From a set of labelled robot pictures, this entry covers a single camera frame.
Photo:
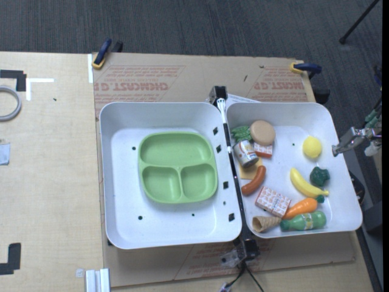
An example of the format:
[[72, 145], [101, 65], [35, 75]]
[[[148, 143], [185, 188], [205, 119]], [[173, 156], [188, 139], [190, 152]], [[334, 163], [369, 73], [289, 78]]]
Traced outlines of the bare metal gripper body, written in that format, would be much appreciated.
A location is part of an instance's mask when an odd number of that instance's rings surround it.
[[358, 143], [361, 144], [365, 140], [369, 142], [381, 142], [382, 135], [380, 132], [377, 132], [375, 128], [361, 128], [358, 129], [359, 140]]

